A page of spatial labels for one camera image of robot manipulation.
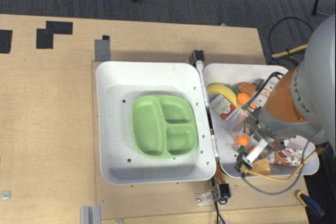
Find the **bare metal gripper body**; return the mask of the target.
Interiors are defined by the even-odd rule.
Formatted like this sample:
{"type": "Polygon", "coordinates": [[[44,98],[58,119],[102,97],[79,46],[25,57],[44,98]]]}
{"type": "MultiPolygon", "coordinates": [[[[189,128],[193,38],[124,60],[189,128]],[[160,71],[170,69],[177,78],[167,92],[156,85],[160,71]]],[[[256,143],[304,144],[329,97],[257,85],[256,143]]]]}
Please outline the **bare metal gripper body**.
{"type": "Polygon", "coordinates": [[[257,114],[248,113],[243,123],[247,128],[247,133],[256,142],[265,142],[266,146],[272,149],[277,148],[278,140],[276,139],[274,132],[266,125],[266,123],[259,119],[259,112],[257,112],[257,114]]]}

